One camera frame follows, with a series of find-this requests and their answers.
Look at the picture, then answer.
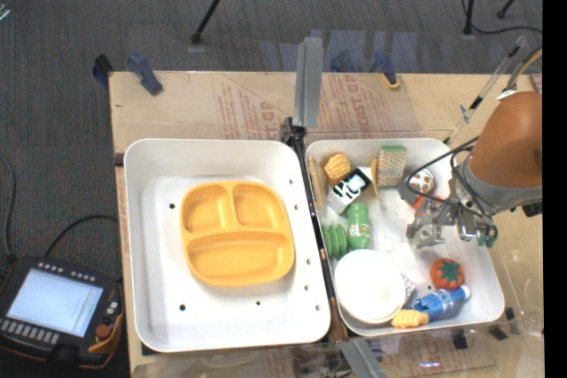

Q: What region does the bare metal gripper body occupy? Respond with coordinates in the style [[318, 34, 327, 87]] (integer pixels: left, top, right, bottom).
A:
[[436, 177, 483, 243]]

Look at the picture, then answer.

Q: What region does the white plastic tray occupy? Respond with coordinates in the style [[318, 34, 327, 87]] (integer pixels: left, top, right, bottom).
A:
[[123, 137, 332, 353], [305, 137, 507, 338]]

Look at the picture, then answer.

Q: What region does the white can with orange print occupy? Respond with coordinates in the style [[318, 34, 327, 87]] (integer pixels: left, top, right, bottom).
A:
[[408, 168, 437, 197]]

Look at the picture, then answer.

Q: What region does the red tomato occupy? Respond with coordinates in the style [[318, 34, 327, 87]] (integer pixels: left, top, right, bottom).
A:
[[430, 257, 466, 291]]

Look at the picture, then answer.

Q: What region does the white patterned cup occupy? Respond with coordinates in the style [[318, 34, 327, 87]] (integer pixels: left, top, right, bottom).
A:
[[400, 273, 418, 303]]

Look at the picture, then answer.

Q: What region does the green patterned carton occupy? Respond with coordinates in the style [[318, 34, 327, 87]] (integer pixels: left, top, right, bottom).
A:
[[376, 144, 408, 189]]

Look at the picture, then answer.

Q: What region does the yellow banana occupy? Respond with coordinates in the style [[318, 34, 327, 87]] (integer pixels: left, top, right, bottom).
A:
[[369, 158, 383, 201]]

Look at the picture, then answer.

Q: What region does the green bottle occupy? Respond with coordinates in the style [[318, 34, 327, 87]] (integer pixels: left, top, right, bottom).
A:
[[346, 202, 372, 251]]

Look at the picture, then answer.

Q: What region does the blue bottle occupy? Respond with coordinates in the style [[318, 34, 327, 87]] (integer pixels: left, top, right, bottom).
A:
[[413, 283, 472, 321]]

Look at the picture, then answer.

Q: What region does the white bowl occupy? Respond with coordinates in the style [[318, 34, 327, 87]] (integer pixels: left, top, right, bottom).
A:
[[333, 248, 407, 325]]

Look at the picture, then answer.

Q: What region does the yellow corn cob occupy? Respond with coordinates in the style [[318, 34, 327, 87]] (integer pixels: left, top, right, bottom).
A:
[[322, 152, 353, 182], [390, 308, 431, 330]]

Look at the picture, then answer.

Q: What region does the black and white carton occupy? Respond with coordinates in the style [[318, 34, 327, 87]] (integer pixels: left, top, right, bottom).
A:
[[325, 166, 373, 216]]

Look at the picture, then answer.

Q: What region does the green ribbed toy vegetable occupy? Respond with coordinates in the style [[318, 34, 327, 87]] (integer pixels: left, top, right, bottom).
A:
[[321, 223, 350, 260]]

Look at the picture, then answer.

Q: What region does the tan biscuit stick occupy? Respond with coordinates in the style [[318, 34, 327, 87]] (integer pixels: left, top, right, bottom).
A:
[[307, 155, 328, 210]]

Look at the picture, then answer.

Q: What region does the yellow divided plate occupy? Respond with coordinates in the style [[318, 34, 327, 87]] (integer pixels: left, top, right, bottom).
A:
[[179, 180, 297, 289]]

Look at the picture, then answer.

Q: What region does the brown cardboard board red print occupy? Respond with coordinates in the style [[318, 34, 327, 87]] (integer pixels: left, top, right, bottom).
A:
[[107, 70, 543, 378]]

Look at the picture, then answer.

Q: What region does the black block with thin wires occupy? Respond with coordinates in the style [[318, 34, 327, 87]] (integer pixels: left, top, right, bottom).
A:
[[279, 116, 307, 147]]

